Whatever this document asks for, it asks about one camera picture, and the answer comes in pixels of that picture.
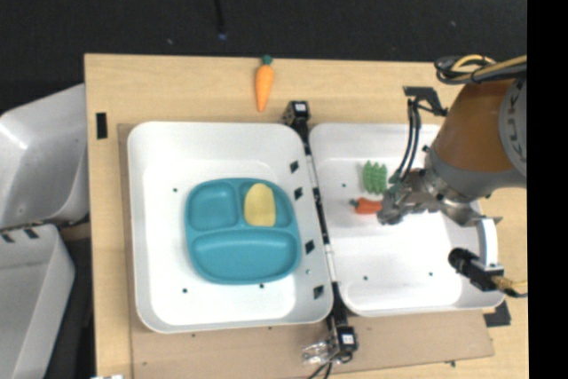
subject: blue plate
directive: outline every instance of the blue plate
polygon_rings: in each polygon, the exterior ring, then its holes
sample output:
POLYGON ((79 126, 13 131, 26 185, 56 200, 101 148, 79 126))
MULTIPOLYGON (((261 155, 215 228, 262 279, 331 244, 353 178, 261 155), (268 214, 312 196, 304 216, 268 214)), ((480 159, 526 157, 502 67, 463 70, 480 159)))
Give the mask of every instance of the blue plate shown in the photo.
POLYGON ((290 199, 280 187, 253 178, 223 178, 196 186, 185 204, 185 232, 195 270, 220 284, 279 280, 300 262, 301 242, 290 199), (243 215, 249 188, 257 183, 274 193, 274 226, 249 225, 243 215))

